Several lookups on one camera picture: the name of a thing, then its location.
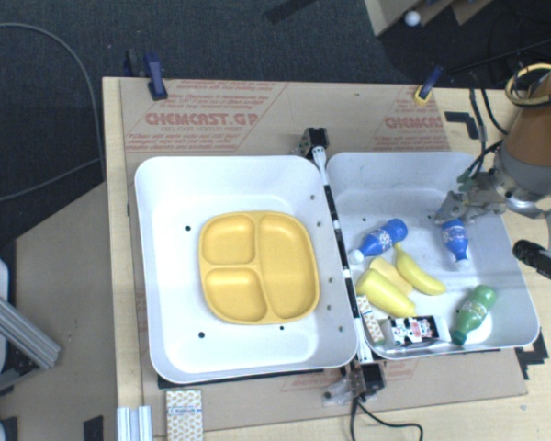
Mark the brown cardboard board red print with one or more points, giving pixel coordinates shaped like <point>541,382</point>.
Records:
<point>239,122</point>

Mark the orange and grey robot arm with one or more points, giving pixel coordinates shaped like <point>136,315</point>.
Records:
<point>532,131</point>

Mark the yellow divided plate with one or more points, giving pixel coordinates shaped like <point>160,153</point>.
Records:
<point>262,269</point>

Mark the green bottle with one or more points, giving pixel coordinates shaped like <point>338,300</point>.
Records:
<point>475,310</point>

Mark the white plastic tray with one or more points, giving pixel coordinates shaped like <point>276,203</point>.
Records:
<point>174,292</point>
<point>395,186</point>

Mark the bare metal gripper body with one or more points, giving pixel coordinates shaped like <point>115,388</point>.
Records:
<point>484,199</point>

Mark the orange patterned carton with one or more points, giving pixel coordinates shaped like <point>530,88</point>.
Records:
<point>372,322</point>
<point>184,414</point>

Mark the white cow print carton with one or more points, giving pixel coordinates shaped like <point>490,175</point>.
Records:
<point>415,331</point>

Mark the thin black and white rod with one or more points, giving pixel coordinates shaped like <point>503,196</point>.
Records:
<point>337,228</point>

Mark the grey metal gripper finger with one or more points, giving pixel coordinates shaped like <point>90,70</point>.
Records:
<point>449,207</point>
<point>470,215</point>

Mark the yellow bottle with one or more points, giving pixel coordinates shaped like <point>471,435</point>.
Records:
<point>383,294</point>

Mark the blue bottle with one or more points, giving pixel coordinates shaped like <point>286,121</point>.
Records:
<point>456,238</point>
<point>380,240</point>

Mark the white ball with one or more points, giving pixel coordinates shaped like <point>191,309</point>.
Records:
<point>412,18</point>

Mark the yellow banana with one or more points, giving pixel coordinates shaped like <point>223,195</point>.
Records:
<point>418,274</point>

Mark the black cylinder on white bracket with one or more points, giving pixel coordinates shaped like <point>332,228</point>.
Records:
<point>535,253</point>

